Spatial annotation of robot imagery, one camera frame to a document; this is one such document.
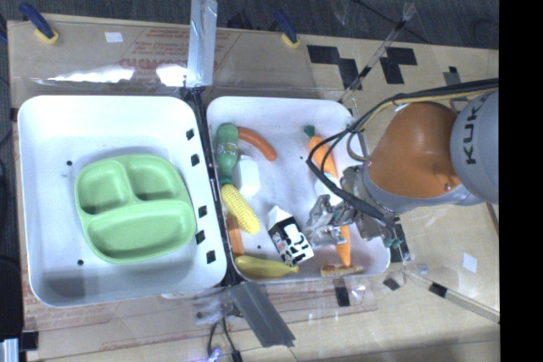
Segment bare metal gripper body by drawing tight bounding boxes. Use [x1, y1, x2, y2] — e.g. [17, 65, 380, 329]
[338, 164, 402, 243]

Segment pizza slice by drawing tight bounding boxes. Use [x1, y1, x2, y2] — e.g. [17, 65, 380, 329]
[319, 263, 366, 279]

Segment cow print milk carton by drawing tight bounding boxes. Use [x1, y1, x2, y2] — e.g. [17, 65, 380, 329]
[266, 205, 316, 267]

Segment orange carrot with green top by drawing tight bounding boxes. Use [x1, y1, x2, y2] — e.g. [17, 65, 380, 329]
[303, 125, 339, 180]

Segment yellow banana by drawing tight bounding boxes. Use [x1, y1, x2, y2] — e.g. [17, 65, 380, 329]
[234, 253, 300, 280]

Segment yellow corn cob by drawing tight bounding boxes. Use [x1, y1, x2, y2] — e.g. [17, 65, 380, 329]
[220, 183, 262, 236]

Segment white bottle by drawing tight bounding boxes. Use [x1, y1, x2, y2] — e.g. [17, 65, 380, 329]
[236, 154, 261, 197]

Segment orange stick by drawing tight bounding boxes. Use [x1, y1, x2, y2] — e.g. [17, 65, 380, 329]
[225, 215, 246, 257]

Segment orange sausage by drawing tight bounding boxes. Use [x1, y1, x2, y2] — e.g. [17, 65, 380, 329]
[236, 125, 279, 163]

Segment white plastic tray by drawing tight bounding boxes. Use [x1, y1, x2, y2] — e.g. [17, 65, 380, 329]
[16, 94, 229, 309]
[205, 96, 391, 283]

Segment green bottle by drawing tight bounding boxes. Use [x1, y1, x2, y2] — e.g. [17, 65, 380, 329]
[215, 122, 240, 186]

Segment green divided plate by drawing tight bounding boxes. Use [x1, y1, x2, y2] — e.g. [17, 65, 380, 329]
[74, 153, 198, 265]

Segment brown cardboard board red print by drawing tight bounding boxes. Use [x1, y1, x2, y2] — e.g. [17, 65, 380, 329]
[7, 14, 378, 359]

